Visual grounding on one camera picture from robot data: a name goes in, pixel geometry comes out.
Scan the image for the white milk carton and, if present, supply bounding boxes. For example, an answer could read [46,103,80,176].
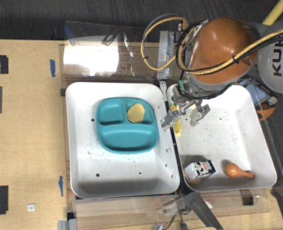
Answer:
[184,160,217,181]

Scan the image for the white plastic tray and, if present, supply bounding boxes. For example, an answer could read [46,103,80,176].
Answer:
[167,84,278,193]
[65,81,181,199]

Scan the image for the orange chicken drumstick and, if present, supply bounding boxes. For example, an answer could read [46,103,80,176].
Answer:
[224,162,255,180]

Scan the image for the yellow round biscuit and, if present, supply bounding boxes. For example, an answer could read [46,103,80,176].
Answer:
[126,103,146,124]

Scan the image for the teal divided plate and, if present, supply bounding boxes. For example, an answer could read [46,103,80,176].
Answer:
[95,97,159,155]

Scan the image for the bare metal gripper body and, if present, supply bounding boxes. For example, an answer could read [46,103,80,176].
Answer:
[171,80,204,110]

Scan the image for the yellow banana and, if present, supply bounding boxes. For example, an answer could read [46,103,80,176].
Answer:
[170,104,182,138]

